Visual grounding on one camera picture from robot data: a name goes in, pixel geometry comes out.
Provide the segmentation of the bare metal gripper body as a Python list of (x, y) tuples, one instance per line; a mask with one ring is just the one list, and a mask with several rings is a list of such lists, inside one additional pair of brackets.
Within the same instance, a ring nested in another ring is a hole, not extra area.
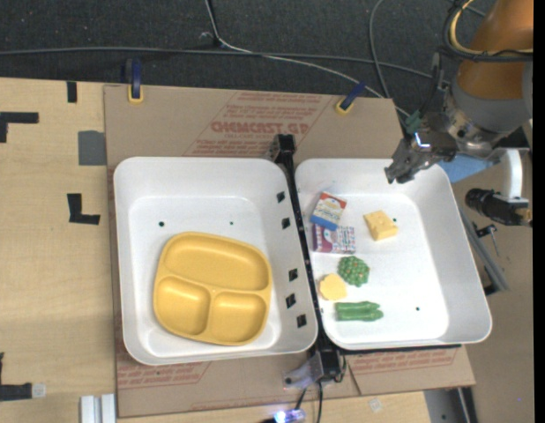
[(428, 168), (459, 154), (489, 160), (507, 134), (505, 100), (446, 100), (440, 112), (430, 112), (407, 125), (400, 141), (402, 168)]

